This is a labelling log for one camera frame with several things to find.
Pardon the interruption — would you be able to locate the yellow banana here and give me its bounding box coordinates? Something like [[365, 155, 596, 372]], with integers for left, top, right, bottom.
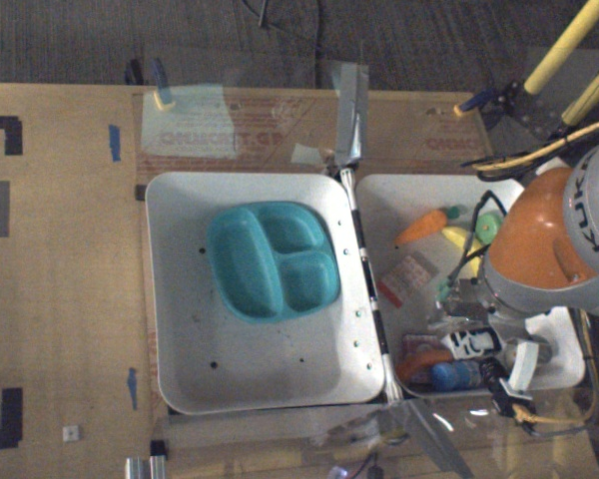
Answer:
[[439, 225, 486, 279]]

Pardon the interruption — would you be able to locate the green divided plate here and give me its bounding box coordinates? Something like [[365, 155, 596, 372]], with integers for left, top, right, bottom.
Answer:
[[205, 200, 342, 325]]

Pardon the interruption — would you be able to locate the orange carrot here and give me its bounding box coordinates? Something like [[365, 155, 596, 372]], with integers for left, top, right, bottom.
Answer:
[[392, 206, 462, 248]]

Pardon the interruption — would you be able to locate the white can with black print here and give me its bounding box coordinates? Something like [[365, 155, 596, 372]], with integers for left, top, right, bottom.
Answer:
[[439, 326, 504, 361]]

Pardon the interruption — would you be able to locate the blue bottle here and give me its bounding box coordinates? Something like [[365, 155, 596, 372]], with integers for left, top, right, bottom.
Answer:
[[429, 359, 482, 393]]

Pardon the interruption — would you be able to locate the brown cardboard board red print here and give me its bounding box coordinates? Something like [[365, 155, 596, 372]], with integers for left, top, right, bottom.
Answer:
[[131, 87, 498, 421]]

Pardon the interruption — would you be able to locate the orange sausage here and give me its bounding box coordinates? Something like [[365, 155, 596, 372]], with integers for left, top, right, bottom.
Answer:
[[395, 348, 453, 384]]

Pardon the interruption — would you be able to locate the white plastic tray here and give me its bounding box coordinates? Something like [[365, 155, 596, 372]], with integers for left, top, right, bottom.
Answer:
[[144, 171, 387, 416], [353, 173, 587, 400]]

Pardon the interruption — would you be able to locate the green doughnut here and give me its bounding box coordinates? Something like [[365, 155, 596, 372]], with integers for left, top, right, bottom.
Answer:
[[474, 210, 505, 245]]

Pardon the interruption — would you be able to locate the black cylinder on white bracket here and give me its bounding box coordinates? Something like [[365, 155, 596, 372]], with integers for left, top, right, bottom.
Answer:
[[480, 339, 541, 419]]

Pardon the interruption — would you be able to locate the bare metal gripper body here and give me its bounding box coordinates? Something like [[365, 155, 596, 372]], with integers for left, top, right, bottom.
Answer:
[[436, 276, 501, 327]]

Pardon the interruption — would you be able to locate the thin black and white rod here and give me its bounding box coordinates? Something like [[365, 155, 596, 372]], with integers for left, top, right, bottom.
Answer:
[[338, 167, 405, 404]]

